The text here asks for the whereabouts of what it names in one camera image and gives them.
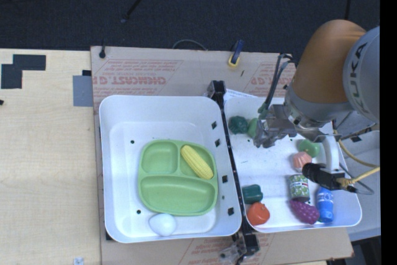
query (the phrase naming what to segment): corn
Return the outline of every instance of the corn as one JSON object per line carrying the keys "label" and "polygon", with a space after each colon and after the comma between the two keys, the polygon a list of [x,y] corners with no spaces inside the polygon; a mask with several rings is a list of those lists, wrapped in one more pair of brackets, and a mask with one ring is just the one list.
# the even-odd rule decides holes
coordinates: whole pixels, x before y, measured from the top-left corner
{"label": "corn", "polygon": [[181,155],[198,177],[207,180],[213,177],[213,171],[211,167],[191,146],[182,146]]}

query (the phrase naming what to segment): white egg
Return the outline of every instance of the white egg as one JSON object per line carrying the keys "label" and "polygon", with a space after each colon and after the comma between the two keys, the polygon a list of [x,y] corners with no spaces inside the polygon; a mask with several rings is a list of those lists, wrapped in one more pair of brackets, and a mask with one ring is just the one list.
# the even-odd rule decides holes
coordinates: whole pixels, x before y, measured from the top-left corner
{"label": "white egg", "polygon": [[173,234],[176,229],[176,219],[171,214],[160,213],[149,219],[149,225],[156,234],[168,236]]}

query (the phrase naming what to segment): green plate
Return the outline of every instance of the green plate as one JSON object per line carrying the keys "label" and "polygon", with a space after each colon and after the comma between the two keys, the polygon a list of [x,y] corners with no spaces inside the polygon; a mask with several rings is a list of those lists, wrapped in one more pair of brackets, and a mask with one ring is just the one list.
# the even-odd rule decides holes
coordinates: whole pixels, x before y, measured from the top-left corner
{"label": "green plate", "polygon": [[[181,156],[191,146],[213,171],[209,180],[198,177]],[[146,207],[173,215],[202,215],[218,196],[218,174],[213,155],[202,145],[182,140],[155,140],[142,149],[138,172],[139,196]]]}

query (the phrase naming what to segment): blue bottle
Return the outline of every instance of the blue bottle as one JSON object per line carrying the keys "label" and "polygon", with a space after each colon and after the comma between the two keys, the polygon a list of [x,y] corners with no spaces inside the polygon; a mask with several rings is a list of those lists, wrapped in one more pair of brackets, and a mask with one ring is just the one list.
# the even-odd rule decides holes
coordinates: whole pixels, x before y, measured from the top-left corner
{"label": "blue bottle", "polygon": [[330,190],[320,187],[317,192],[317,209],[320,213],[319,222],[329,223],[334,220],[334,201]]}

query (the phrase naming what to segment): red tomato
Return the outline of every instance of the red tomato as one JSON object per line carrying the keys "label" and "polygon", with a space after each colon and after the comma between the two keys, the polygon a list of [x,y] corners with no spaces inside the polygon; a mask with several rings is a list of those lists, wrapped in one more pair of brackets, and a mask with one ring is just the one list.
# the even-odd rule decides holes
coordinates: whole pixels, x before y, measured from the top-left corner
{"label": "red tomato", "polygon": [[264,224],[270,218],[270,212],[261,202],[253,203],[247,213],[247,219],[251,225]]}

